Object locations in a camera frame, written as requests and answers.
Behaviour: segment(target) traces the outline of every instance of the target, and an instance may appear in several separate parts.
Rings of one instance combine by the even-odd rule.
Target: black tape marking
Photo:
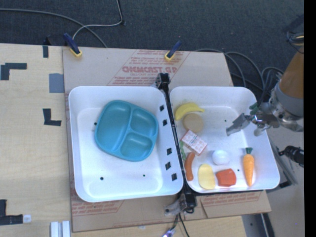
[[[62,74],[49,74],[49,93],[64,93],[64,75]]]
[[[6,208],[6,199],[0,200],[0,217],[5,216],[5,208]]]
[[[43,58],[48,58],[48,46],[43,46]]]
[[[6,200],[0,199],[0,226],[15,225],[23,223],[23,214],[20,215],[6,215]]]
[[[61,126],[61,120],[51,120],[51,109],[43,109],[44,124]]]
[[[10,69],[27,69],[27,63],[5,63],[0,66],[0,80],[9,80]]]
[[[9,80],[9,69],[5,65],[1,65],[0,71],[0,80]]]

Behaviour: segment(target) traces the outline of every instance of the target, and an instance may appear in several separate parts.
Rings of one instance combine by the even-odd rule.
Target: black cable
[[[178,214],[175,217],[175,219],[173,221],[173,225],[172,225],[172,227],[169,230],[173,230],[177,226],[177,224],[178,224]]]
[[[194,213],[194,208],[186,209],[185,212],[189,213],[189,214],[193,214]]]
[[[230,72],[230,74],[231,74],[231,76],[233,76],[233,77],[236,77],[236,78],[238,78],[238,79],[242,79],[241,76],[239,76],[239,75],[237,75],[237,74],[235,74],[235,73]],[[248,79],[245,79],[245,81],[247,82],[247,84],[250,84],[251,86],[257,88],[258,90],[263,91],[263,88],[261,88],[260,86],[256,85],[256,84],[253,83],[252,81],[249,81]]]
[[[183,220],[182,220],[182,217],[181,217],[181,214],[180,214],[180,213],[179,213],[179,218],[180,218],[180,221],[181,221],[182,226],[183,226],[183,228],[184,228],[184,231],[186,232],[187,237],[190,237],[190,236],[189,236],[189,233],[188,233],[188,231],[187,231],[187,229],[186,229],[186,226],[184,225],[184,222],[183,222]]]
[[[217,52],[217,53],[223,53],[222,51],[219,51],[219,50],[216,50],[216,49],[211,49],[211,48],[201,48],[201,49],[195,50],[195,52]],[[231,56],[227,55],[226,53],[223,53],[223,54],[225,55],[226,58],[228,58],[231,62],[233,62],[233,64],[237,67],[237,69],[239,70],[239,73],[241,75],[243,86],[246,88],[245,77],[244,77],[243,72],[242,72],[240,66],[238,65],[238,63]]]
[[[246,55],[242,54],[242,53],[238,53],[238,52],[226,52],[226,54],[235,54],[235,55],[239,55],[243,58],[245,58],[247,61],[249,61],[252,66],[256,69],[256,71],[258,72],[259,76],[260,76],[260,79],[261,79],[261,83],[262,83],[262,86],[264,85],[264,81],[263,81],[263,78],[261,76],[261,73],[260,73],[260,70],[259,68],[257,67],[257,65],[250,59],[248,58]]]
[[[304,45],[304,33],[293,33],[287,32],[286,33],[287,41],[289,42],[290,46],[293,47],[297,52],[304,54],[301,52],[296,46],[303,46]]]

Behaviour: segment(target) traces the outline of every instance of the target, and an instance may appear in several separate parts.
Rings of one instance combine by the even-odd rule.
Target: cardboard sheet
[[[150,86],[158,73],[169,73],[170,90],[177,86],[233,86],[222,53],[177,51],[170,62],[166,51],[82,47],[82,56],[75,57],[63,49],[67,139],[71,180],[73,231],[88,231],[147,224],[173,222],[163,207],[176,196],[151,197],[88,203],[81,200],[74,188],[72,145],[69,124],[68,95],[77,86]],[[232,215],[269,212],[265,191],[198,196],[198,206],[185,220],[207,219]]]

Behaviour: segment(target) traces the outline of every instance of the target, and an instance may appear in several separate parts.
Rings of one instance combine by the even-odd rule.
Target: orange toy food
[[[246,155],[243,157],[243,171],[248,186],[252,185],[252,176],[255,167],[255,159],[251,155],[252,148],[246,148]]]
[[[219,186],[229,187],[235,185],[237,180],[235,172],[231,168],[217,172],[216,177]]]
[[[184,169],[186,170],[186,177],[188,181],[193,180],[193,173],[192,173],[192,162],[195,158],[196,154],[194,152],[190,152],[184,162]]]

